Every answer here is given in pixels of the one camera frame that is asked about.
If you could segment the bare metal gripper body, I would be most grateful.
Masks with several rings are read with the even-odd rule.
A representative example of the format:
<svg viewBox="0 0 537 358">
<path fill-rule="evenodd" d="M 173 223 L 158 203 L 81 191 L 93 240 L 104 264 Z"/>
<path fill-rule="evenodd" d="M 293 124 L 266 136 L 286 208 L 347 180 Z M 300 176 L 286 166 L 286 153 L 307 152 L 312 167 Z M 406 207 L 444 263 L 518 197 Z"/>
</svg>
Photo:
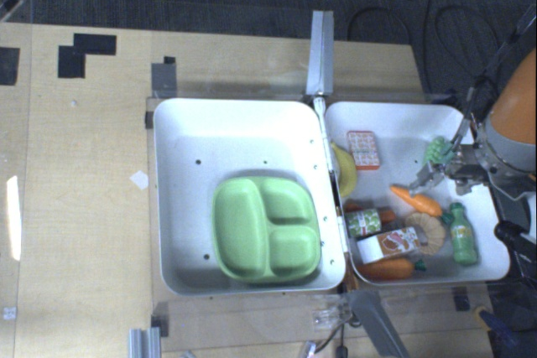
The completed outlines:
<svg viewBox="0 0 537 358">
<path fill-rule="evenodd" d="M 457 195 L 470 194 L 478 185 L 490 186 L 487 170 L 477 157 L 479 149 L 478 143 L 460 145 L 445 167 L 444 174 L 454 182 Z"/>
</svg>

